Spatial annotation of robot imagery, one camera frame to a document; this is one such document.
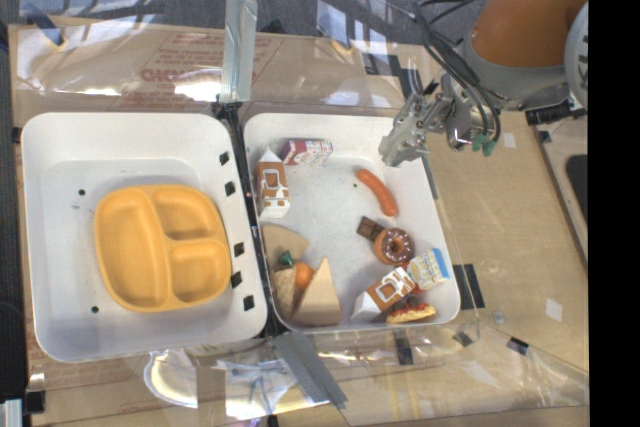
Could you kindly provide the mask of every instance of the orange divided plate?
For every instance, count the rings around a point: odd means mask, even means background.
[[[98,204],[95,244],[109,294],[138,312],[195,306],[218,297],[231,255],[215,204],[185,185],[140,185]]]

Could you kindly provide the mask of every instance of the donut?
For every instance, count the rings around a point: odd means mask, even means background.
[[[415,248],[409,234],[400,228],[382,230],[373,242],[373,251],[381,262],[402,265],[413,258]]]

